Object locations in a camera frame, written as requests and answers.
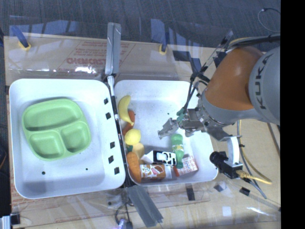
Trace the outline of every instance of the green plate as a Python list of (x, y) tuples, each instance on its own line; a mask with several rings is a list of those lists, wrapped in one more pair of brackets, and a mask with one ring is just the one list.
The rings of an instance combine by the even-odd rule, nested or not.
[(69, 157), (86, 149), (90, 129), (80, 107), (69, 99), (55, 99), (29, 106), (22, 127), (32, 152), (43, 160)]

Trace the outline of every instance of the yellow cable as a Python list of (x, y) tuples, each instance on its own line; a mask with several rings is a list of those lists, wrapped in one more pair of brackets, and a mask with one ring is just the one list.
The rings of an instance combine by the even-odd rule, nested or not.
[[(240, 130), (241, 130), (241, 123), (242, 123), (242, 121), (241, 120), (239, 120), (238, 121), (239, 122), (239, 130), (238, 130), (238, 132), (239, 132), (239, 135), (240, 135)], [(252, 165), (252, 163), (250, 162), (250, 160), (248, 159), (248, 157), (245, 155), (245, 153), (244, 153), (244, 148), (241, 146), (241, 151), (242, 151), (242, 153), (243, 153), (243, 156), (244, 156), (244, 158), (245, 158), (245, 160), (247, 161), (247, 163), (249, 164), (249, 166), (251, 166), (251, 168), (258, 174), (258, 175), (260, 175), (263, 179), (260, 179), (260, 178), (258, 178), (258, 177), (254, 177), (254, 176), (252, 176), (252, 175), (250, 175), (250, 174), (248, 174), (248, 175), (245, 175), (245, 174), (242, 174), (242, 176), (248, 176), (249, 178), (251, 178), (251, 179), (254, 179), (254, 180), (258, 180), (258, 181), (261, 181), (261, 182), (264, 182), (264, 183), (266, 183), (266, 184), (272, 184), (272, 181), (269, 179), (269, 178), (267, 178), (266, 176), (264, 176), (262, 173), (260, 173), (253, 165)]]

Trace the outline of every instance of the plastic bottle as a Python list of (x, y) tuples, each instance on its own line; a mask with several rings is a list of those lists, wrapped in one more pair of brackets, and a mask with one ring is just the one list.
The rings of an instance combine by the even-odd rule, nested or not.
[(176, 168), (181, 169), (183, 168), (182, 158), (184, 156), (184, 148), (182, 143), (182, 135), (181, 134), (173, 134), (171, 137), (172, 141), (172, 150), (176, 154)]

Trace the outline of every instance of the yellow banana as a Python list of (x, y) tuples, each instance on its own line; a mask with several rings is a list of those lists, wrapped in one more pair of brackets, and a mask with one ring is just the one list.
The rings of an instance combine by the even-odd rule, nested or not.
[(119, 116), (123, 121), (128, 122), (129, 124), (133, 125), (134, 122), (131, 121), (129, 114), (128, 114), (128, 105), (130, 103), (130, 95), (126, 95), (119, 101)]

